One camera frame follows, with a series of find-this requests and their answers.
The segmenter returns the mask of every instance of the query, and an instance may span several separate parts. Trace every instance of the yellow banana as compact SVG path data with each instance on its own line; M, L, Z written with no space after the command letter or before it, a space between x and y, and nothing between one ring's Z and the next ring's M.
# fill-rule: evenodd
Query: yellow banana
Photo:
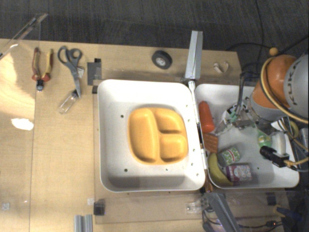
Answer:
M220 187L228 187L233 185L233 182L229 181L221 172L218 166L217 155L214 153L211 153L208 156L208 171L214 184Z

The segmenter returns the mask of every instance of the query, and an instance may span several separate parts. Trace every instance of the carpeted floor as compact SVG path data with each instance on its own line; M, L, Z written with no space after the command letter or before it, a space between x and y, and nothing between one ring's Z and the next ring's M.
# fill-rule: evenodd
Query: carpeted floor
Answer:
M309 0L257 0L264 44L284 49L308 34ZM261 43L255 0L0 0L0 38L11 38L36 13L48 13L42 40L188 48L191 30L204 49ZM308 39L288 53L299 56ZM259 47L234 48L243 64ZM261 60L266 59L263 49Z

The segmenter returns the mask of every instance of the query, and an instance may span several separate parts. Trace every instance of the wooden table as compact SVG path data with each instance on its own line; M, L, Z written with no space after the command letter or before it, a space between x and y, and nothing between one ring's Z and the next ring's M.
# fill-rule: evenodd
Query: wooden table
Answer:
M0 40L0 48L7 40ZM0 61L0 201L10 209L0 211L0 231L73 231L75 215L93 213L95 197L94 108L87 75L81 80L82 98L65 115L57 108L74 90L68 68L56 57L66 45L83 52L80 65L100 58L108 69L182 76L187 49L161 49L173 58L172 67L161 70L151 62L154 47L23 41ZM31 80L33 49L55 51L51 80L37 92ZM218 74L213 64L224 62L229 71ZM240 65L234 52L203 51L202 76L209 82L237 84ZM16 129L11 119L25 118L32 130ZM201 219L143 223L95 224L105 232L202 232Z

